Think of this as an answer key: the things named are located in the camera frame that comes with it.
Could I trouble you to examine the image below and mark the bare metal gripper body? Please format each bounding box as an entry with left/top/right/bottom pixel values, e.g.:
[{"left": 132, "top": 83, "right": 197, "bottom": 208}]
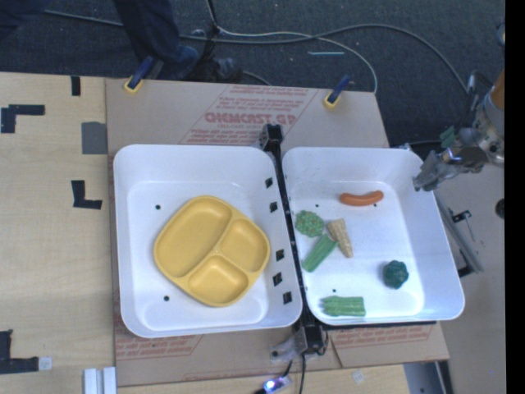
[{"left": 445, "top": 126, "right": 506, "bottom": 176}]

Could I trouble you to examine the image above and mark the white plastic tray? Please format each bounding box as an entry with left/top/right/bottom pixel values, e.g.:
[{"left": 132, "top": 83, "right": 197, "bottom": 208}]
[
  {"left": 281, "top": 145, "right": 467, "bottom": 327},
  {"left": 112, "top": 143, "right": 305, "bottom": 340}
]

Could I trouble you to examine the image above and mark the orange sausage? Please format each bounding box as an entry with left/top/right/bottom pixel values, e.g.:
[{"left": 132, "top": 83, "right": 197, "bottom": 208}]
[{"left": 339, "top": 190, "right": 386, "bottom": 208}]

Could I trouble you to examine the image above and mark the cream corn cone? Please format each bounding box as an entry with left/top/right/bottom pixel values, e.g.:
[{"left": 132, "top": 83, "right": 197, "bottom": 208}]
[{"left": 325, "top": 218, "right": 355, "bottom": 259}]

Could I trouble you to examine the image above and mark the dark green broccoli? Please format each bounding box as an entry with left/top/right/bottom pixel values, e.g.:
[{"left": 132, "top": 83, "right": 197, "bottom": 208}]
[{"left": 382, "top": 259, "right": 410, "bottom": 291}]

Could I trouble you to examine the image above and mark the green bush with orange dots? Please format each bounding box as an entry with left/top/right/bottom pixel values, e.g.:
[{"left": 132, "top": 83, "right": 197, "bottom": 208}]
[{"left": 294, "top": 209, "right": 326, "bottom": 239}]

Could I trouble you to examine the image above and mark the thin black rod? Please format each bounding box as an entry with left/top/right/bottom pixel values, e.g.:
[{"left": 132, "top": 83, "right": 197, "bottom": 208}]
[{"left": 272, "top": 148, "right": 314, "bottom": 328}]

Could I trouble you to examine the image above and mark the green asparagus bundle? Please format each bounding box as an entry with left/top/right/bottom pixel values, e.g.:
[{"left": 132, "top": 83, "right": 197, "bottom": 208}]
[{"left": 319, "top": 295, "right": 368, "bottom": 318}]

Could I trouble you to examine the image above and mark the yellow divided plate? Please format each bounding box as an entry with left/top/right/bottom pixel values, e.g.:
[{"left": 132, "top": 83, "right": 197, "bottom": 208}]
[{"left": 152, "top": 195, "right": 272, "bottom": 309}]

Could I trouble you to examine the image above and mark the brown cardboard board red print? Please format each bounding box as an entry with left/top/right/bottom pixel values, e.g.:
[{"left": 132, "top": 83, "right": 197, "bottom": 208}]
[{"left": 104, "top": 79, "right": 451, "bottom": 387}]

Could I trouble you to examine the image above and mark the person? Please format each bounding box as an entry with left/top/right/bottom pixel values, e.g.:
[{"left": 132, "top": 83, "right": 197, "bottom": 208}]
[{"left": 0, "top": 0, "right": 244, "bottom": 83}]

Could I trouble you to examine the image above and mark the black block with thin wires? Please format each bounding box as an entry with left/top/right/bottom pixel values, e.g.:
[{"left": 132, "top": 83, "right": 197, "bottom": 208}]
[
  {"left": 268, "top": 323, "right": 330, "bottom": 364},
  {"left": 258, "top": 123, "right": 285, "bottom": 153}
]

